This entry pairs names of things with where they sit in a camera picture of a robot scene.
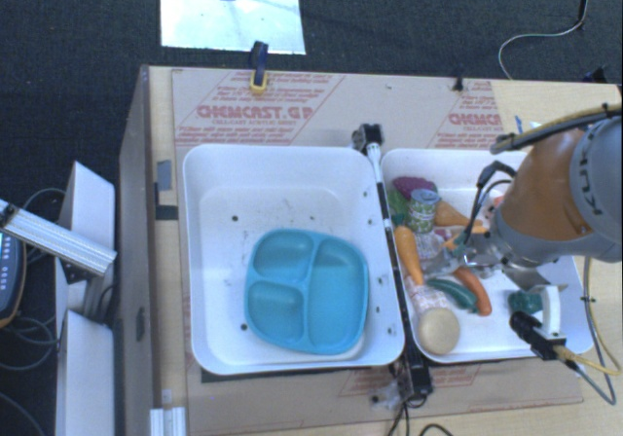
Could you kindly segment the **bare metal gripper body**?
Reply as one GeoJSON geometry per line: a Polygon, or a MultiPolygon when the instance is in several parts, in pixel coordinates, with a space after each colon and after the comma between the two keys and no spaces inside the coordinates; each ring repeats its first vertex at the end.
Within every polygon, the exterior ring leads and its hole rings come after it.
{"type": "Polygon", "coordinates": [[[512,248],[492,235],[472,235],[465,244],[466,266],[479,277],[503,273],[521,290],[537,290],[551,285],[533,261],[518,256],[512,248]]]}

